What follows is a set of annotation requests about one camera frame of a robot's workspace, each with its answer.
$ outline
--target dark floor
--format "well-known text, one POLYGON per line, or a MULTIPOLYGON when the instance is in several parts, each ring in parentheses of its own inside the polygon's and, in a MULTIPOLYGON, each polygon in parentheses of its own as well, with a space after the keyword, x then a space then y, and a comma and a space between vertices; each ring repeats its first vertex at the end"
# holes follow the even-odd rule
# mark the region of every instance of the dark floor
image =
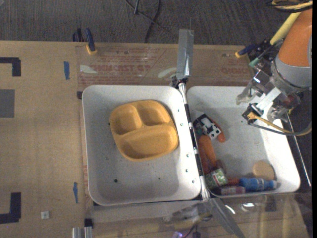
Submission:
MULTIPOLYGON (((89 27, 96 42, 177 43, 178 30, 191 27, 195 44, 249 45, 273 37, 288 17, 267 6, 270 1, 140 0, 134 15, 136 0, 0 0, 0 40, 72 41, 77 28, 89 27)), ((311 117, 307 91, 291 114, 294 129, 311 117)), ((298 146, 299 192, 311 193, 312 135, 298 137, 298 146)))

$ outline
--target orange tray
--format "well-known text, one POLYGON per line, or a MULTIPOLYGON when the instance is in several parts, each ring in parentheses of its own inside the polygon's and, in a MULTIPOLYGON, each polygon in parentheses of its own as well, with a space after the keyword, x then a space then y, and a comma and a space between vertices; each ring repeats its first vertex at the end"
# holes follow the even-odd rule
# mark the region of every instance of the orange tray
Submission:
POLYGON ((131 161, 145 161, 173 152, 178 134, 166 108, 158 101, 142 100, 115 108, 110 128, 120 153, 131 161))

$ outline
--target blue water bottle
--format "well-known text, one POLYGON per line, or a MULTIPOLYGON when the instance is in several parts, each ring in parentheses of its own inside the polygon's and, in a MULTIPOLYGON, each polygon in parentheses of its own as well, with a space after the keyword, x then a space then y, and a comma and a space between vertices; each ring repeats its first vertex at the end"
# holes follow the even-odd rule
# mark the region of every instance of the blue water bottle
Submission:
POLYGON ((239 186, 246 191, 265 191, 277 188, 275 180, 264 180, 263 178, 240 178, 239 186))

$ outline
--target gray square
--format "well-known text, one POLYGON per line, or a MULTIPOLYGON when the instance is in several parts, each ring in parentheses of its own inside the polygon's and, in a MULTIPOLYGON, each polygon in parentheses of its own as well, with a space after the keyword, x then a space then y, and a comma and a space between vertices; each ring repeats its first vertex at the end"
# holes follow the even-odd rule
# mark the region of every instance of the gray square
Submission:
POLYGON ((15 90, 0 89, 0 118, 14 117, 15 90))

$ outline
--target green can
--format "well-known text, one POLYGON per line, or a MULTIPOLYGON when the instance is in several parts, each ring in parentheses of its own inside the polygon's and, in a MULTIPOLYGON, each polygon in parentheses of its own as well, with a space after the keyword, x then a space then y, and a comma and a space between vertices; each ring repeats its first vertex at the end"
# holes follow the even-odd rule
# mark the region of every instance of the green can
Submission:
POLYGON ((228 184, 228 179, 222 168, 216 169, 205 175, 208 189, 212 190, 228 184))

